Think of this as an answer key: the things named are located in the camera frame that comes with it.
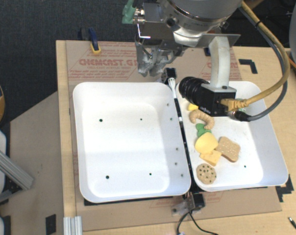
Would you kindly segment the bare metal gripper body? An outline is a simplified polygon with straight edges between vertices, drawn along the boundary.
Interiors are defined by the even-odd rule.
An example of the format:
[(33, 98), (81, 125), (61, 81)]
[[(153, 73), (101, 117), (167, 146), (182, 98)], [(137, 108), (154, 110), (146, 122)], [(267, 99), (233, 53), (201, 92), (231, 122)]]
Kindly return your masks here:
[(201, 47), (209, 31), (226, 20), (223, 3), (144, 3), (137, 14), (137, 43), (178, 55), (183, 47)]

